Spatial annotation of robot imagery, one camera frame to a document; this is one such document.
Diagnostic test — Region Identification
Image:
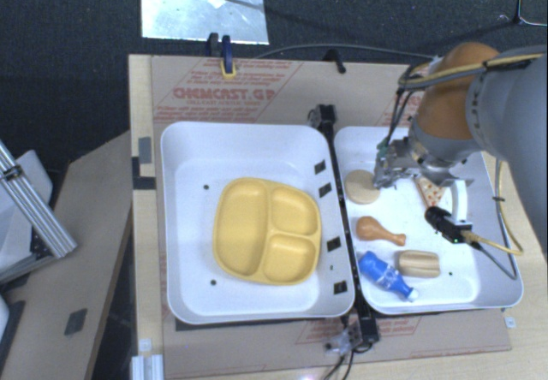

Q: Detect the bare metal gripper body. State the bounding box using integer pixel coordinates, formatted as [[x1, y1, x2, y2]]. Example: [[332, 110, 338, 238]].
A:
[[374, 138, 456, 185]]

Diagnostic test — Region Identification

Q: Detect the tan round biscuit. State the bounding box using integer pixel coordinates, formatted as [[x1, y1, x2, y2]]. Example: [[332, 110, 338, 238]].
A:
[[344, 169, 382, 205]]

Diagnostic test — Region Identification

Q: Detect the pizza slice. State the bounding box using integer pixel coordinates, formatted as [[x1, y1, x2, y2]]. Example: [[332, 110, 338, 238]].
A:
[[414, 175, 447, 209]]

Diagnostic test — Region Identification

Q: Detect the orange chicken drumstick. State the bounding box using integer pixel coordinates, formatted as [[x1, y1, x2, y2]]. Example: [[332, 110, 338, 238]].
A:
[[355, 215, 408, 247]]

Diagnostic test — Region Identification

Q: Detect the thin black and white rod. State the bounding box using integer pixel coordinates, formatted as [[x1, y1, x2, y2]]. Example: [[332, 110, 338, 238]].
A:
[[324, 121, 370, 320]]

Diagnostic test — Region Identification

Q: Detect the tan hot dog bun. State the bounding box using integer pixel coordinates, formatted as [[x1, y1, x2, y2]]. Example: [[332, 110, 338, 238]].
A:
[[393, 249, 443, 279]]

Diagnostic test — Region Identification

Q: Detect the blue bottle with white cap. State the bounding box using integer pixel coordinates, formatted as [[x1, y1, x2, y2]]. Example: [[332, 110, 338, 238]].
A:
[[357, 250, 420, 304]]

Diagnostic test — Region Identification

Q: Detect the white plastic tray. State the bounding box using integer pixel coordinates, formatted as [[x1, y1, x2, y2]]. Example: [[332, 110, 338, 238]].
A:
[[159, 121, 357, 325], [333, 125, 525, 316]]

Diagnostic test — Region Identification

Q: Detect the yellow divided plate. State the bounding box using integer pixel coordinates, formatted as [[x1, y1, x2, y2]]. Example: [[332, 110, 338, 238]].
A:
[[211, 176, 324, 287]]

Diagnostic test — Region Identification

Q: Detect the brown cardboard board red print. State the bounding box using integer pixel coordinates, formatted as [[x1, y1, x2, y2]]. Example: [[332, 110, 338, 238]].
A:
[[150, 54, 513, 380]]

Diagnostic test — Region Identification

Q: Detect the black cylinder on white bracket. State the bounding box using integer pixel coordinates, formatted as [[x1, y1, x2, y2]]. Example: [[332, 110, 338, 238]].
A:
[[424, 179, 474, 245]]

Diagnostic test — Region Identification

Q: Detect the black block with thin wires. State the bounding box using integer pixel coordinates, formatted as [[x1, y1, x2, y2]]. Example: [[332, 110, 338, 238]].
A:
[[308, 104, 338, 132], [356, 312, 382, 346]]

